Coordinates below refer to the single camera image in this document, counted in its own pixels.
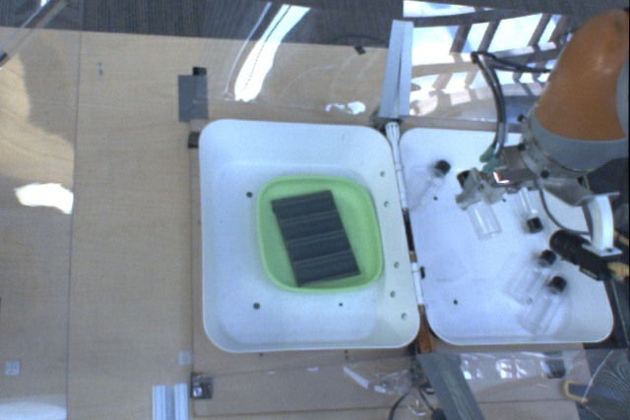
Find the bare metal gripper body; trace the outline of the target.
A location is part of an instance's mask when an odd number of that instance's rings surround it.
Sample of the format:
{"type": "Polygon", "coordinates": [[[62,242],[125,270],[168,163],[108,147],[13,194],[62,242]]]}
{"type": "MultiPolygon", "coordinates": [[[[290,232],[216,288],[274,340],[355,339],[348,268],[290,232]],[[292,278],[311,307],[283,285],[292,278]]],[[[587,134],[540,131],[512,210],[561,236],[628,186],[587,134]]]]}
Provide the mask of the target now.
{"type": "Polygon", "coordinates": [[[506,190],[542,189],[563,203],[577,207],[593,198],[583,182],[586,173],[567,168],[549,158],[534,144],[505,147],[492,168],[489,182],[506,190]]]}

